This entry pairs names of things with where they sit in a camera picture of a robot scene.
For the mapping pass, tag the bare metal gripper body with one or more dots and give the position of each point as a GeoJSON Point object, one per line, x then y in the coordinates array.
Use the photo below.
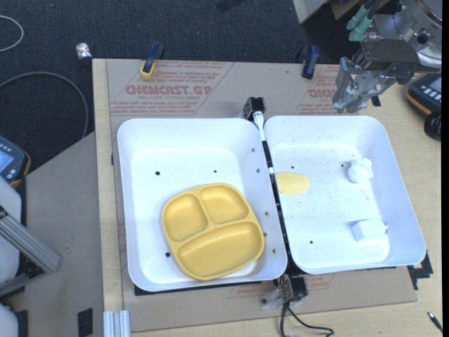
{"type": "Point", "coordinates": [389, 53]}

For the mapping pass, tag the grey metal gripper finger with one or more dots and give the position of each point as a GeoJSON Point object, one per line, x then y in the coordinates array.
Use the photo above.
{"type": "Point", "coordinates": [368, 90]}
{"type": "Point", "coordinates": [343, 83]}

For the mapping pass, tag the white lumpy toy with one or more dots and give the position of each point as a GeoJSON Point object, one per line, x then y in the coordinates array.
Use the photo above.
{"type": "Point", "coordinates": [359, 172]}

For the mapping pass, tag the thin black and white rod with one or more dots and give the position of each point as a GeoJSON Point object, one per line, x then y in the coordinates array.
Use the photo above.
{"type": "Point", "coordinates": [268, 160]}

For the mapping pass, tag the yellow oval biscuit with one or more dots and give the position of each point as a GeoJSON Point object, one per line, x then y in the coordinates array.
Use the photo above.
{"type": "Point", "coordinates": [291, 184]}

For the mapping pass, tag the white plastic tray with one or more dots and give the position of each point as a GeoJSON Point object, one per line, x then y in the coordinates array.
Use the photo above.
{"type": "Point", "coordinates": [329, 216]}
{"type": "Point", "coordinates": [147, 146]}

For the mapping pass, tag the brown cardboard board red print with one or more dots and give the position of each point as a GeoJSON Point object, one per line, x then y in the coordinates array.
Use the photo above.
{"type": "Point", "coordinates": [210, 90]}

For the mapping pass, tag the white carton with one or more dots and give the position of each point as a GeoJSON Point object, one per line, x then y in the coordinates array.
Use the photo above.
{"type": "Point", "coordinates": [366, 230]}

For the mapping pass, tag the yellow divided plate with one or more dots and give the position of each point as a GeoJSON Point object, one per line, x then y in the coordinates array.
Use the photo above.
{"type": "Point", "coordinates": [217, 248]}

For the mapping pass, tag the black pen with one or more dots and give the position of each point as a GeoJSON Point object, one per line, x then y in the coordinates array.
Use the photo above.
{"type": "Point", "coordinates": [434, 321]}

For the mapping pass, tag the silver can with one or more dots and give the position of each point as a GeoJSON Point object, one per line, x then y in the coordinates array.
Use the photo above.
{"type": "Point", "coordinates": [83, 52]}

